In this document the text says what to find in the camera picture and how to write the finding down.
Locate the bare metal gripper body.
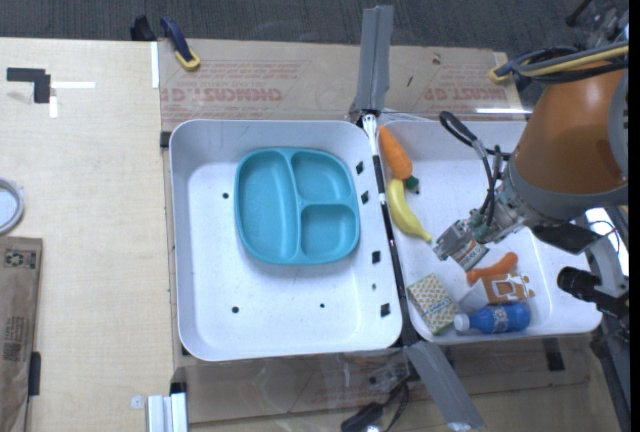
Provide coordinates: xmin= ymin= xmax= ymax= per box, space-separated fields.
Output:
xmin=466 ymin=184 xmax=540 ymax=245

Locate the orange sausage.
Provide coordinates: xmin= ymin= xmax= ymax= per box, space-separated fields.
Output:
xmin=465 ymin=251 xmax=520 ymax=287

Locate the orange and white carton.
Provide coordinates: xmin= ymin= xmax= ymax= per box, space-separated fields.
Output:
xmin=478 ymin=271 xmax=537 ymax=307

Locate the yellow banana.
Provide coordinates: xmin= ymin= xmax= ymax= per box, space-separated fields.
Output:
xmin=385 ymin=177 xmax=434 ymax=244

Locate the white plastic tray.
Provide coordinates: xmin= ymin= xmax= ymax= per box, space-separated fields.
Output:
xmin=168 ymin=118 xmax=404 ymax=363
xmin=378 ymin=118 xmax=604 ymax=347

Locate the yellow patterned carton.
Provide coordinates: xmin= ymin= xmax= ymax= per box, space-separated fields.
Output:
xmin=405 ymin=272 xmax=459 ymax=337

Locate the blue bottle with white cap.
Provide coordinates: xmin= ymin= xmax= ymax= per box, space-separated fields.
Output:
xmin=452 ymin=301 xmax=533 ymax=336

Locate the orange carrot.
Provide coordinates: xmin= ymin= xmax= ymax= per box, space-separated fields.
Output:
xmin=377 ymin=124 xmax=422 ymax=196

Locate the blue divided plate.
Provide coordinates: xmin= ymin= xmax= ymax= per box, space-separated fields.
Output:
xmin=233 ymin=146 xmax=362 ymax=267

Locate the brown cardboard board red print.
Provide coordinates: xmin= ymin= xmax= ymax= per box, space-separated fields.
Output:
xmin=158 ymin=38 xmax=596 ymax=424

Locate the brown paper bag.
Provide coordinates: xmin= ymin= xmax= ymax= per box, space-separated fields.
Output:
xmin=0 ymin=235 xmax=44 ymax=432

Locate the black cylinder on white bracket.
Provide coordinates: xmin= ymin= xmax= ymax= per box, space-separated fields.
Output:
xmin=556 ymin=219 xmax=630 ymax=321

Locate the grey ring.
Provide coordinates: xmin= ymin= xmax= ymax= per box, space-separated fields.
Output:
xmin=0 ymin=176 xmax=26 ymax=237

